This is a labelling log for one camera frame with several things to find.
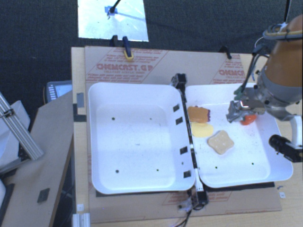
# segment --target white tray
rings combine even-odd
[[[199,175],[213,188],[287,180],[293,174],[292,163],[277,155],[268,140],[280,135],[273,116],[258,115],[255,122],[243,126],[226,120],[233,92],[240,84],[190,86],[186,88],[187,107],[202,106],[210,110],[214,134],[225,130],[234,141],[233,148],[223,155],[207,144],[208,138],[193,137]]]
[[[194,184],[187,126],[175,88],[97,83],[89,89],[89,111],[96,190],[182,191]],[[176,124],[180,118],[183,122]],[[187,152],[180,154],[183,147]],[[191,176],[184,177],[188,171]]]
[[[273,134],[279,134],[274,117],[258,115],[247,126],[226,120],[238,87],[186,88],[187,107],[210,109],[209,124],[214,133],[225,130],[235,143],[218,155],[208,146],[208,138],[193,137],[201,180],[220,188],[290,178],[292,163],[268,144]],[[115,194],[183,191],[193,186],[195,172],[184,110],[174,87],[101,82],[90,87],[88,96],[92,182],[96,190]]]

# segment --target red toy tomato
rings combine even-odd
[[[255,114],[246,115],[244,120],[240,121],[242,125],[249,125],[250,123],[254,122],[257,116]]]

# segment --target yellow cheese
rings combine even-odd
[[[207,123],[191,123],[192,134],[195,137],[209,137],[213,134],[214,128]]]

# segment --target cardboard sheet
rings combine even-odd
[[[96,82],[169,84],[176,73],[186,73],[187,86],[241,83],[245,73],[240,55],[229,60],[223,53],[133,49],[127,61],[122,48],[86,47],[86,92]],[[91,150],[88,137],[89,212],[92,223],[184,217],[178,205],[186,192],[103,195],[91,183]],[[242,191],[209,192],[209,204],[192,216],[281,210],[273,187]]]

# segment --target black clamp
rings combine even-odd
[[[228,58],[229,60],[232,59],[231,53],[229,52],[229,49],[228,49],[225,45],[223,45],[223,46],[221,47],[221,49],[219,50],[219,52],[226,53],[227,58]]]
[[[132,49],[131,49],[131,46],[129,44],[129,40],[128,40],[127,36],[124,36],[122,38],[122,41],[123,41],[123,47],[125,48],[124,56],[126,57],[126,59],[128,61],[133,60],[134,54],[132,52]],[[118,36],[117,35],[114,35],[111,38],[111,40],[109,41],[109,46],[111,46],[111,47],[117,47],[118,46]]]

